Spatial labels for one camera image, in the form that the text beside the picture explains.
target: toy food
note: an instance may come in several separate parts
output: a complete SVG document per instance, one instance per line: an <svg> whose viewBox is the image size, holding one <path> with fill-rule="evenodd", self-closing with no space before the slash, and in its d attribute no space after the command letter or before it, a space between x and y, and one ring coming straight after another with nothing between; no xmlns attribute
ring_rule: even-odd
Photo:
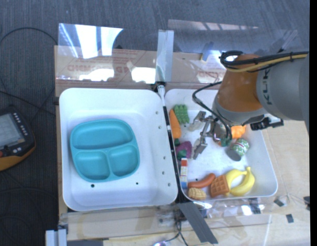
<svg viewBox="0 0 317 246"><path fill-rule="evenodd" d="M193 150L193 146L191 145L190 141L182 142L179 146L176 147L175 152L177 153L178 158L179 158L179 152L182 150L186 151L185 156L183 156L183 157L191 158L191 152Z"/></svg>
<svg viewBox="0 0 317 246"><path fill-rule="evenodd" d="M246 132L246 125L231 127L232 138L240 138L243 134L245 134L245 132Z"/></svg>
<svg viewBox="0 0 317 246"><path fill-rule="evenodd" d="M191 188L189 189L188 196L196 200L203 200L206 198L206 193L201 189Z"/></svg>
<svg viewBox="0 0 317 246"><path fill-rule="evenodd" d="M231 184L233 182L233 180L237 177L239 177L240 175L246 175L247 174L247 171L241 171L241 170L238 170L238 169L232 169L230 171L228 171L226 174L225 174L225 177L226 177L226 181L228 183L228 187L229 189L231 189Z"/></svg>
<svg viewBox="0 0 317 246"><path fill-rule="evenodd" d="M182 158L187 158L187 150L178 150L177 159L181 160Z"/></svg>
<svg viewBox="0 0 317 246"><path fill-rule="evenodd" d="M227 147L230 145L230 143L232 142L232 139L230 138L221 138L221 140L218 142L218 144L221 146L221 147Z"/></svg>
<svg viewBox="0 0 317 246"><path fill-rule="evenodd" d="M186 105L175 105L173 109L180 124L189 123L188 108Z"/></svg>
<svg viewBox="0 0 317 246"><path fill-rule="evenodd" d="M178 138L176 138L176 139L174 140L174 146L177 147L177 146L179 146L179 145L180 145L180 140L179 140Z"/></svg>
<svg viewBox="0 0 317 246"><path fill-rule="evenodd" d="M188 159L181 159L181 167L180 167L180 182L181 187L186 189L188 187Z"/></svg>
<svg viewBox="0 0 317 246"><path fill-rule="evenodd" d="M230 191L228 182L226 181L225 175L220 175L216 177L213 182L210 184L210 196L212 198L221 195L226 194Z"/></svg>
<svg viewBox="0 0 317 246"><path fill-rule="evenodd" d="M212 181L215 179L214 173L209 173L204 179L200 181L191 181L188 183L188 188L203 188L212 183Z"/></svg>
<svg viewBox="0 0 317 246"><path fill-rule="evenodd" d="M181 137L181 127L178 121L178 118L176 117L173 109L170 110L170 125L171 125L171 131L172 131L172 137L174 139Z"/></svg>
<svg viewBox="0 0 317 246"><path fill-rule="evenodd" d="M247 171L247 174L246 174L244 180L241 182L241 184L239 184L238 186L236 186L230 190L230 193L233 196L245 195L247 192L249 192L251 190L252 186L254 185L255 177L251 172L251 168L247 167L246 171Z"/></svg>
<svg viewBox="0 0 317 246"><path fill-rule="evenodd" d="M236 142L231 145L226 154L234 161L239 161L248 151L249 143L246 139L237 138Z"/></svg>

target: green toy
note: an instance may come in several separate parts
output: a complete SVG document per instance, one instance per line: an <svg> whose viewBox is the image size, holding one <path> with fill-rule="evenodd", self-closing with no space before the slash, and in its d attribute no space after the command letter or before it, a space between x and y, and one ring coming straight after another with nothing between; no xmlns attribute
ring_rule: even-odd
<svg viewBox="0 0 317 246"><path fill-rule="evenodd" d="M186 105L175 105L173 110L180 124L189 123L188 108Z"/></svg>
<svg viewBox="0 0 317 246"><path fill-rule="evenodd" d="M182 158L186 158L187 150L180 150L177 154L177 159L181 160Z"/></svg>
<svg viewBox="0 0 317 246"><path fill-rule="evenodd" d="M221 138L221 147L228 147L232 141L230 138Z"/></svg>
<svg viewBox="0 0 317 246"><path fill-rule="evenodd" d="M177 147L177 146L179 146L179 145L180 145L180 140L179 140L178 138L176 138L176 139L174 140L174 146Z"/></svg>

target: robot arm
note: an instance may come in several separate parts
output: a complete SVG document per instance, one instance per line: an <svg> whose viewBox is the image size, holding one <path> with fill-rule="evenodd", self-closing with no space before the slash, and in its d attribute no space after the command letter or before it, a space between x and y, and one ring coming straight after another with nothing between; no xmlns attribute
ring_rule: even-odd
<svg viewBox="0 0 317 246"><path fill-rule="evenodd" d="M230 55L239 55L226 61ZM266 115L303 120L309 133L309 53L268 57L231 51L212 110L229 126L261 122Z"/></svg>

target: toy banana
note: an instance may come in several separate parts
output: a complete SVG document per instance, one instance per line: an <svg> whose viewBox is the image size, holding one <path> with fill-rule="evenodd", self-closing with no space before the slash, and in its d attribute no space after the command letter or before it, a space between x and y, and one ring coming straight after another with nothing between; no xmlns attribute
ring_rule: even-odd
<svg viewBox="0 0 317 246"><path fill-rule="evenodd" d="M231 184L235 178L239 177L240 175L246 175L246 174L247 174L246 170L241 171L241 170L233 169L233 170L228 171L225 174L225 177L226 177L226 181L228 182L229 190L231 190Z"/></svg>
<svg viewBox="0 0 317 246"><path fill-rule="evenodd" d="M243 196L248 191L250 191L252 186L254 185L255 177L252 174L250 167L247 167L246 171L247 171L247 174L244 180L242 181L242 183L230 190L230 193L233 196Z"/></svg>

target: plastic carrot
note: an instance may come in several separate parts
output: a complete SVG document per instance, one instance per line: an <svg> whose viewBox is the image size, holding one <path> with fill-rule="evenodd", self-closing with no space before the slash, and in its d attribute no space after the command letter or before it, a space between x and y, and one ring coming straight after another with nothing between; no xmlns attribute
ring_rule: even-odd
<svg viewBox="0 0 317 246"><path fill-rule="evenodd" d="M170 110L170 125L171 125L173 139L180 138L181 127L173 109Z"/></svg>

